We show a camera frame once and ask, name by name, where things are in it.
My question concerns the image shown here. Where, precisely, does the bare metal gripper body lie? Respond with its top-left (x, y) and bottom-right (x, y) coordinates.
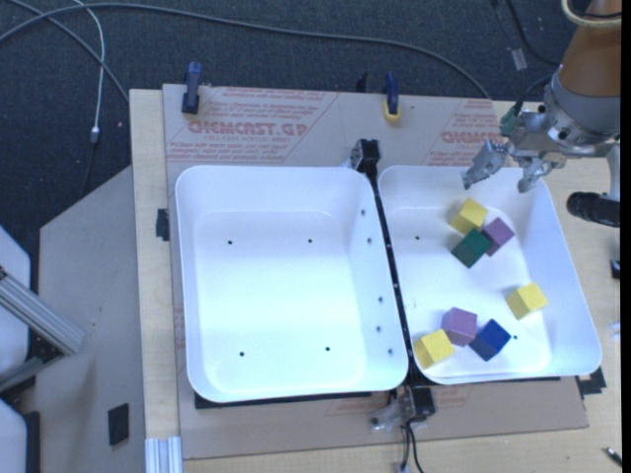
top-left (505, 109), bottom-right (619, 163)

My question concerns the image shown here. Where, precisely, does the yellow cube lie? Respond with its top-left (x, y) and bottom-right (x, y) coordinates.
top-left (449, 196), bottom-right (489, 235)
top-left (412, 328), bottom-right (456, 369)
top-left (505, 282), bottom-right (549, 321)

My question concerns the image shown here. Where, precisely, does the purple cube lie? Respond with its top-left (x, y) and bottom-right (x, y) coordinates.
top-left (480, 216), bottom-right (516, 257)
top-left (440, 306), bottom-right (479, 348)

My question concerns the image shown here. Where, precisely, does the green cube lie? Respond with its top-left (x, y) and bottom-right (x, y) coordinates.
top-left (450, 228), bottom-right (494, 269)

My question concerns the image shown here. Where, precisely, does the white plastic tray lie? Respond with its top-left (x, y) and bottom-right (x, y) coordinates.
top-left (377, 164), bottom-right (603, 386)
top-left (174, 164), bottom-right (410, 404)

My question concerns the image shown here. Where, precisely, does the thin black rod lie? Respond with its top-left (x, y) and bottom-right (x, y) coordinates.
top-left (368, 169), bottom-right (419, 388)

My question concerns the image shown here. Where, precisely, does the blue cube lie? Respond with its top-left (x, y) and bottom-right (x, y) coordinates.
top-left (467, 318), bottom-right (513, 363)

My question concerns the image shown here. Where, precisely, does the brown cardboard board red print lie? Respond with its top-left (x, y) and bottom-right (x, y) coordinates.
top-left (161, 83), bottom-right (591, 460)

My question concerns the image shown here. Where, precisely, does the black cylinder on white bracket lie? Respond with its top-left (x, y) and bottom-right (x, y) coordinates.
top-left (565, 143), bottom-right (621, 229)

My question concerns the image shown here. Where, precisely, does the black block with thin wires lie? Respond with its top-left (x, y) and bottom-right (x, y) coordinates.
top-left (370, 385), bottom-right (437, 434)
top-left (347, 138), bottom-right (383, 172)

